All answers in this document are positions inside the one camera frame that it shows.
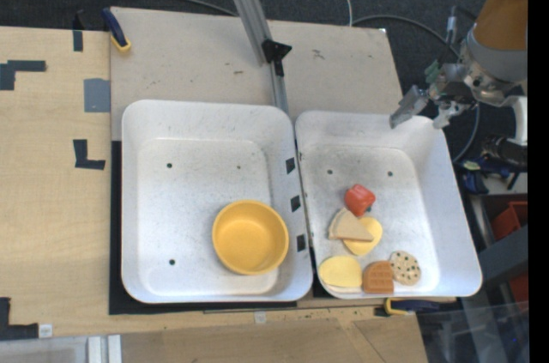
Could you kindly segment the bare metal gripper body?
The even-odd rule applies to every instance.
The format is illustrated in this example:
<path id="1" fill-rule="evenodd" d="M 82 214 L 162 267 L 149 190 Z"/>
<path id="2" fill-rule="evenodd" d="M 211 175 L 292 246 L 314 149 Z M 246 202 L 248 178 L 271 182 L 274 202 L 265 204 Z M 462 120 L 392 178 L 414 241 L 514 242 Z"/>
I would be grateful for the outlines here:
<path id="1" fill-rule="evenodd" d="M 471 106 L 478 102 L 506 106 L 510 91 L 522 82 L 522 65 L 476 61 L 439 64 L 428 68 L 428 95 L 439 105 Z"/>

